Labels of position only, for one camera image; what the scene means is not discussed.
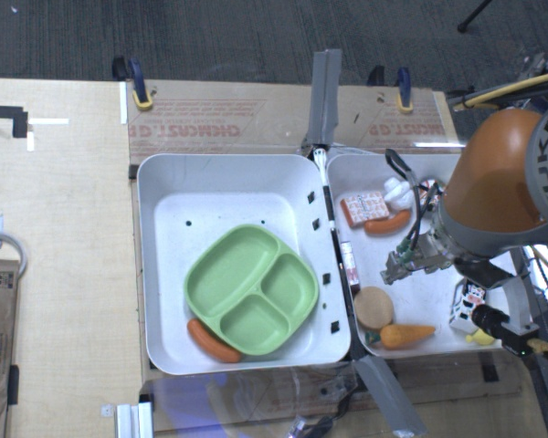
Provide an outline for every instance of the carrot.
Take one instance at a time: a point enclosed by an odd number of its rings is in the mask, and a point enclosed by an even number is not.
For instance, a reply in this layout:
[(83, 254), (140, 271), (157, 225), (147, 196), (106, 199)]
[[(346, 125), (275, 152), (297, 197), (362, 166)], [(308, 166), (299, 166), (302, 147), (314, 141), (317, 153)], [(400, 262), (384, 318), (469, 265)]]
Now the carrot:
[(214, 359), (225, 363), (238, 363), (241, 360), (242, 354), (239, 350), (213, 336), (199, 319), (189, 319), (186, 328), (196, 344)]
[(434, 326), (390, 324), (380, 329), (380, 340), (386, 349), (398, 349), (435, 332)]
[(390, 217), (389, 219), (370, 219), (369, 221), (365, 221), (364, 229), (365, 232), (369, 235), (391, 234), (392, 232), (400, 230), (402, 227), (404, 227), (410, 220), (411, 216), (412, 213), (410, 213), (410, 210), (403, 209), (394, 217)]

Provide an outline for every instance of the white plastic tray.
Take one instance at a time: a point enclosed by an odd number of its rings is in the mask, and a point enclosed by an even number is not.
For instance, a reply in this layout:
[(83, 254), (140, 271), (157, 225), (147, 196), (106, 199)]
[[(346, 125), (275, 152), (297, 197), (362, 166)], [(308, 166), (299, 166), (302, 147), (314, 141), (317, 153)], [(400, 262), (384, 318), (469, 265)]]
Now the white plastic tray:
[[(138, 197), (146, 345), (156, 367), (185, 375), (333, 363), (345, 356), (351, 335), (314, 163), (291, 154), (159, 154), (140, 166)], [(240, 224), (263, 225), (296, 251), (319, 280), (319, 299), (279, 349), (222, 363), (189, 338), (186, 323), (194, 314), (183, 283), (197, 258)]]
[[(414, 154), (402, 157), (415, 172), (419, 181), (433, 178), (444, 183), (448, 181), (458, 161), (457, 154)], [(347, 224), (340, 206), (342, 198), (358, 192), (382, 191), (384, 182), (389, 177), (400, 178), (386, 163), (383, 154), (335, 156), (329, 161), (328, 176), (339, 241), (352, 243), (353, 257), (361, 286), (380, 287), (387, 292), (394, 302), (394, 322), (432, 325), (436, 328), (433, 336), (406, 348), (388, 350), (378, 342), (367, 347), (368, 351), (387, 359), (395, 359), (501, 347), (501, 342), (498, 340), (486, 347), (481, 347), (474, 342), (468, 343), (465, 340), (467, 333), (448, 325), (455, 288), (461, 280), (461, 276), (454, 268), (438, 270), (431, 275), (425, 274), (424, 271), (417, 271), (408, 278), (395, 281), (392, 286), (384, 283), (380, 271), (385, 269), (388, 253), (395, 250), (395, 246), (402, 241), (410, 228), (409, 225), (395, 234), (370, 236), (363, 228), (352, 229)], [(427, 217), (423, 219), (423, 233), (428, 229), (429, 221)], [(499, 256), (492, 263), (508, 272), (515, 272), (509, 255)], [(507, 298), (502, 288), (488, 291), (487, 303), (507, 313)], [(365, 330), (359, 325), (358, 335), (365, 345)]]

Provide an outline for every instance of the gray floor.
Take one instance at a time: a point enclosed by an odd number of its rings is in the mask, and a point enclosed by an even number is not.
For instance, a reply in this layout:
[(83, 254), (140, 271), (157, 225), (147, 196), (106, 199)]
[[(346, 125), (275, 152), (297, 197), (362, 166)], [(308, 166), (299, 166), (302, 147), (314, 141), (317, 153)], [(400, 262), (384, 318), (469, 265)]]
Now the gray floor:
[[(340, 82), (376, 65), (393, 84), (451, 91), (513, 82), (548, 56), (548, 0), (0, 0), (0, 78), (111, 80), (116, 55), (153, 79), (311, 84), (312, 54), (343, 52)], [(454, 114), (467, 139), (487, 113)]]

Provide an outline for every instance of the orange sausage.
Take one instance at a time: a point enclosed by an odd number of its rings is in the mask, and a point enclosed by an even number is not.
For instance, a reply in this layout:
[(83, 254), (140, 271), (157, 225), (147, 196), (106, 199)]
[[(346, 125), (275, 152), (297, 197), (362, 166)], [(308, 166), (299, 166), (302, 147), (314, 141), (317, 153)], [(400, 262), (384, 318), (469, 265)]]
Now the orange sausage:
[(241, 360), (242, 354), (239, 350), (213, 336), (199, 319), (189, 319), (186, 328), (196, 344), (214, 359), (225, 363), (238, 363)]
[(410, 213), (408, 209), (403, 209), (394, 217), (390, 217), (389, 219), (384, 219), (382, 221), (365, 221), (364, 229), (369, 235), (391, 234), (392, 232), (400, 230), (404, 227), (410, 220), (411, 216), (412, 213)]

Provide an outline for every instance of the green plate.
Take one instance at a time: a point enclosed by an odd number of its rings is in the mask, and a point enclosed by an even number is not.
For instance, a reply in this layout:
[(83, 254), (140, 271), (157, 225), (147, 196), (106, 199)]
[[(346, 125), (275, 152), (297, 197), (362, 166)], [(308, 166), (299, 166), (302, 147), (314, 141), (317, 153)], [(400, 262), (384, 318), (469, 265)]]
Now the green plate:
[(225, 343), (248, 355), (280, 347), (319, 296), (311, 268), (273, 233), (240, 225), (213, 243), (184, 280), (193, 312)]

